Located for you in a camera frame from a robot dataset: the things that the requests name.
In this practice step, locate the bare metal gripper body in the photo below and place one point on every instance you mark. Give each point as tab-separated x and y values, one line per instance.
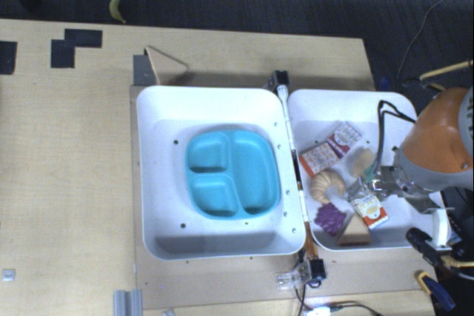
393	183

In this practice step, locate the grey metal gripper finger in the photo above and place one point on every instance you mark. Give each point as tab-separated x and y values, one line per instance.
377	189
356	188

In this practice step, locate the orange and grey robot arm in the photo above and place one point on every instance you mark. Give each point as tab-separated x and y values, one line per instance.
433	144

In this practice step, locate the orange and white carton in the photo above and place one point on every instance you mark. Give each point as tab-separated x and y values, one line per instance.
372	212

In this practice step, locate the beige bread roll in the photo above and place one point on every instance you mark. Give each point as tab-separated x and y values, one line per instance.
363	161

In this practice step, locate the tan croissant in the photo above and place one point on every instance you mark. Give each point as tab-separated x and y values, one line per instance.
326	181

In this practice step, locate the purple grapes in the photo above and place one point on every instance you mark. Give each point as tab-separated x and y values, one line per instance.
330	218

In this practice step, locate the white plastic tray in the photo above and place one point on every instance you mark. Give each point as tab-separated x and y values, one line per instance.
163	166
400	229

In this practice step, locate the brown triangular sandwich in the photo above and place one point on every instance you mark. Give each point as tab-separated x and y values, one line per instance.
353	235

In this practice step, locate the orange patterned carton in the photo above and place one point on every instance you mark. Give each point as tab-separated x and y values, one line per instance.
319	158

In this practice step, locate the dark red and white carton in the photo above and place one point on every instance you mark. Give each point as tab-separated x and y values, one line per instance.
346	137

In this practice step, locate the thin black and white rod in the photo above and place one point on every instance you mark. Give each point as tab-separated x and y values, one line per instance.
289	129

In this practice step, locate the blue divided plate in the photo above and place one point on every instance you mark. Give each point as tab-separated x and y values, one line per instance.
252	166

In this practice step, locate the brown cardboard wedge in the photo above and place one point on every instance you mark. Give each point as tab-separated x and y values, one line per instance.
163	64

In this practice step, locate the yellow banana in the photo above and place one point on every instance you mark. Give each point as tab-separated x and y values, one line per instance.
115	9

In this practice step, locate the black cylinder on white bracket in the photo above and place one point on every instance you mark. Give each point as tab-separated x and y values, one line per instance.
438	229

